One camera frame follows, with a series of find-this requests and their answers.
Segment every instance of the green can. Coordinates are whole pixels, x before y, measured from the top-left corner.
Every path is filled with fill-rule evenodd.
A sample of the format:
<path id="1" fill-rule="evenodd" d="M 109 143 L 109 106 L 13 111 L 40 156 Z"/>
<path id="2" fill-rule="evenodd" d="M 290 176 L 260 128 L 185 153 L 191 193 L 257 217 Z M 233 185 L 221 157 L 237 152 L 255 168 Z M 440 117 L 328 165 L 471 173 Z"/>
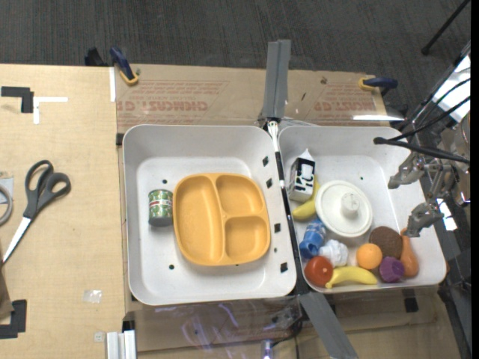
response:
<path id="1" fill-rule="evenodd" d="M 173 193 L 169 190 L 157 189 L 150 191 L 148 223 L 161 227 L 173 224 Z"/>

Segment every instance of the yellow plate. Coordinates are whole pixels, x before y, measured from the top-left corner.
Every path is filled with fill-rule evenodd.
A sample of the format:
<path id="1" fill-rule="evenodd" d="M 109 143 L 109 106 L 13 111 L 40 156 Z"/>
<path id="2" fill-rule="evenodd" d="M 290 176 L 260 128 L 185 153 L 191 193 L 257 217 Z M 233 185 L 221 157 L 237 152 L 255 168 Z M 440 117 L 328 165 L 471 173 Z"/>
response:
<path id="1" fill-rule="evenodd" d="M 173 225 L 182 254 L 203 266 L 257 260 L 271 240 L 263 193 L 240 174 L 195 174 L 179 181 Z"/>

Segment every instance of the toy orange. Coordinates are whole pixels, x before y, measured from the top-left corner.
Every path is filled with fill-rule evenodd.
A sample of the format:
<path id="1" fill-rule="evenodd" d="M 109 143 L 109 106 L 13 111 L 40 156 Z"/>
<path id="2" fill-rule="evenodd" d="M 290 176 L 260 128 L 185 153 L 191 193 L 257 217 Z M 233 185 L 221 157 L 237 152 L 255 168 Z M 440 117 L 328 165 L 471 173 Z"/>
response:
<path id="1" fill-rule="evenodd" d="M 356 261 L 363 269 L 375 269 L 382 261 L 381 249 L 374 243 L 364 243 L 356 251 Z"/>

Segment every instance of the yellow banana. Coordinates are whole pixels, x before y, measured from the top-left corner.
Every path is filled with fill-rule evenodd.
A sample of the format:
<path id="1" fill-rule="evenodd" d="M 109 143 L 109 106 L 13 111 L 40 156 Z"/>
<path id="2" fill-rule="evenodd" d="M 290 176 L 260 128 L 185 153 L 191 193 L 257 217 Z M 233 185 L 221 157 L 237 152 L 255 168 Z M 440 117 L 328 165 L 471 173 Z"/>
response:
<path id="1" fill-rule="evenodd" d="M 293 219 L 296 221 L 307 221 L 313 216 L 316 215 L 316 194 L 317 191 L 320 189 L 320 183 L 317 181 L 316 176 L 313 176 L 313 194 L 309 197 L 309 199 L 304 202 L 302 205 L 296 207 L 292 212 L 291 215 Z"/>
<path id="2" fill-rule="evenodd" d="M 327 289 L 331 289 L 335 284 L 352 280 L 362 284 L 376 284 L 376 276 L 369 270 L 358 266 L 341 266 L 332 271 L 331 280 L 326 284 Z"/>

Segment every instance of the red tomato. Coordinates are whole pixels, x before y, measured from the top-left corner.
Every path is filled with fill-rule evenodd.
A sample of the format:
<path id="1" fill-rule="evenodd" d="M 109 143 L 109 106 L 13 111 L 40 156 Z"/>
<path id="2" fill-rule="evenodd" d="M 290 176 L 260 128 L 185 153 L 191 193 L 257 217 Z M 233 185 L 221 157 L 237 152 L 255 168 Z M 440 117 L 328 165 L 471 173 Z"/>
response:
<path id="1" fill-rule="evenodd" d="M 313 285 L 324 287 L 332 277 L 332 264 L 327 258 L 312 257 L 305 267 L 305 276 Z"/>

